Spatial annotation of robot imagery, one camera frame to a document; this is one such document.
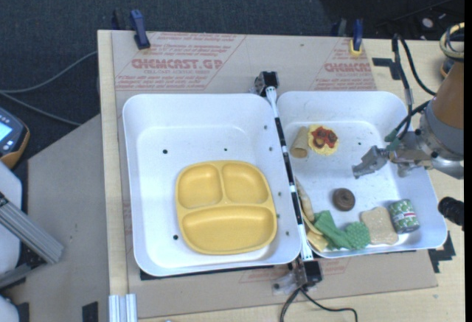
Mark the brown cardboard board red print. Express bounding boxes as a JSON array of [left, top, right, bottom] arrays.
[[110, 29, 449, 318]]

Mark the yellow divided plate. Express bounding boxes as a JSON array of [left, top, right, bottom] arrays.
[[174, 160, 279, 256]]

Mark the beige toy biscuit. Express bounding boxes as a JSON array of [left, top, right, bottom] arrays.
[[296, 179, 316, 223]]

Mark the tan bread slice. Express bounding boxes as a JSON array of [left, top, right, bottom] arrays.
[[359, 206, 400, 246]]

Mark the white plastic tray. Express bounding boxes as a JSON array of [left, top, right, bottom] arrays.
[[275, 90, 448, 260], [122, 92, 303, 277]]

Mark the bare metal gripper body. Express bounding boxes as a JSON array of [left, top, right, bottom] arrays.
[[385, 130, 465, 181]]

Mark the brown doughnut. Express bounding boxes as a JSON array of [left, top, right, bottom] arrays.
[[332, 187, 357, 212]]

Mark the green dotted toy leaf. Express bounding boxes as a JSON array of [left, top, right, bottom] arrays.
[[344, 221, 372, 251]]

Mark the yellow toy cheese slice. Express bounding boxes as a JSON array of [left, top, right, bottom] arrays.
[[304, 216, 328, 253]]

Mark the green ridged toy lettuce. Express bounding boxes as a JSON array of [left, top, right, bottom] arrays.
[[313, 210, 352, 251]]

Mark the green small can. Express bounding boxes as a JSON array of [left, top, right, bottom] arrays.
[[387, 198, 422, 234]]

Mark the black block with thin wires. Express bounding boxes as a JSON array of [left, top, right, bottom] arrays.
[[253, 70, 280, 97], [294, 259, 325, 289]]

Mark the toy pizza slice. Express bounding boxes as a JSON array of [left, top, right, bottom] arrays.
[[289, 124, 341, 159]]

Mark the thin black and white rod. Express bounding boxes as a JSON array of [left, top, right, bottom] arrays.
[[265, 85, 315, 262]]

